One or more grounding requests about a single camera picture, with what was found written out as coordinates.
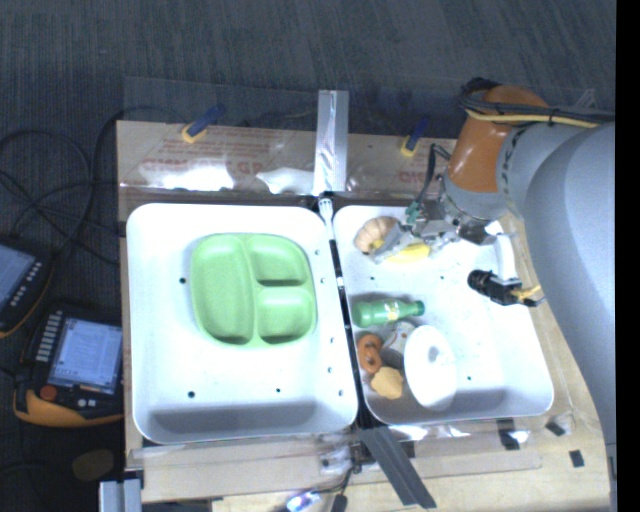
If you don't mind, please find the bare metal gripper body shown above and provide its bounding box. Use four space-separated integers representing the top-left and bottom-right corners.
407 200 495 247

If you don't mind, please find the yellow banana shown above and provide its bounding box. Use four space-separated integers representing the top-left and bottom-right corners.
372 238 432 265

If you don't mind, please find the tan toy croissant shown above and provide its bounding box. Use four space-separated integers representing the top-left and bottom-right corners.
353 215 404 254

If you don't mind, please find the green plastic bottle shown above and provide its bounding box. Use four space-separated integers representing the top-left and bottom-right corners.
351 298 426 329

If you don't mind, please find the white printed can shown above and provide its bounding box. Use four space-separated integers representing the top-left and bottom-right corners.
380 320 417 370

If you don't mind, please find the brown toy doughnut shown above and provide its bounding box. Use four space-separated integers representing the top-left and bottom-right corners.
356 332 386 374

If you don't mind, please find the white plastic tray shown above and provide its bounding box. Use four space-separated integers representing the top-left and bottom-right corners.
331 204 556 427
125 202 360 446

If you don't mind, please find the tan toy biscuit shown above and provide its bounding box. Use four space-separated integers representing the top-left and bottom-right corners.
369 366 405 401

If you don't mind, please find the green divided plate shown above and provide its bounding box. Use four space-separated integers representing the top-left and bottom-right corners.
189 232 319 347

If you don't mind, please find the brown cardboard board red print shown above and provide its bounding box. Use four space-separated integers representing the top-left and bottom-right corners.
115 119 616 504

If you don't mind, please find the black cylinder on white bracket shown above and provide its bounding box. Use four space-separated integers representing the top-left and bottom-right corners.
467 232 524 307

